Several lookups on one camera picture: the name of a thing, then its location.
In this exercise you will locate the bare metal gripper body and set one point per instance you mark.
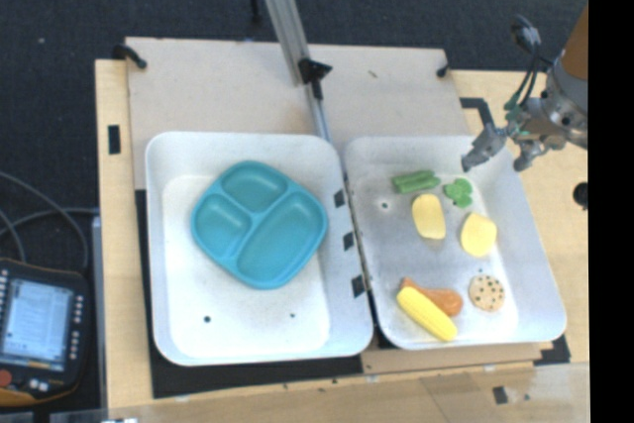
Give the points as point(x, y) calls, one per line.
point(555, 121)

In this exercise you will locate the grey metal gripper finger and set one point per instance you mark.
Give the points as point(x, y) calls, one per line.
point(483, 147)
point(529, 154)

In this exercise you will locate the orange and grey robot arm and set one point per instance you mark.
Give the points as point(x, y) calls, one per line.
point(575, 59)

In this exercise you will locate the green broccoli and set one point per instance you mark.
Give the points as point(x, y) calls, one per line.
point(459, 193)

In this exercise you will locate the green beans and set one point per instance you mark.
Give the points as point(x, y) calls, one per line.
point(415, 181)

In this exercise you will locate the yellow lemon wedge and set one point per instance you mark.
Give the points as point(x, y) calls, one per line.
point(478, 235)

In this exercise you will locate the yellow potato slice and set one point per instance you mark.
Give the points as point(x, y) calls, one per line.
point(429, 217)

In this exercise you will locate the white plastic tray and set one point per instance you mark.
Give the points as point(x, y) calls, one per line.
point(525, 282)
point(178, 262)

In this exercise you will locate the tan chocolate chip biscuit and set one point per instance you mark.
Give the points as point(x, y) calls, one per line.
point(487, 293)

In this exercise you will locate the orange chicken drumstick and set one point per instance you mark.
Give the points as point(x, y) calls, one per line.
point(448, 299)

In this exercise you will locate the thin black and white rod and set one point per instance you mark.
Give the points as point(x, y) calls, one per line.
point(322, 116)

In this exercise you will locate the yellow corn cob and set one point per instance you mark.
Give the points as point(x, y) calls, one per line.
point(426, 313)

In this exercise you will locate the blue divided plate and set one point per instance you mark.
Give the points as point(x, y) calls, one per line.
point(260, 225)

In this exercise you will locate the pale cardboard board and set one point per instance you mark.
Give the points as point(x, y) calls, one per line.
point(223, 89)

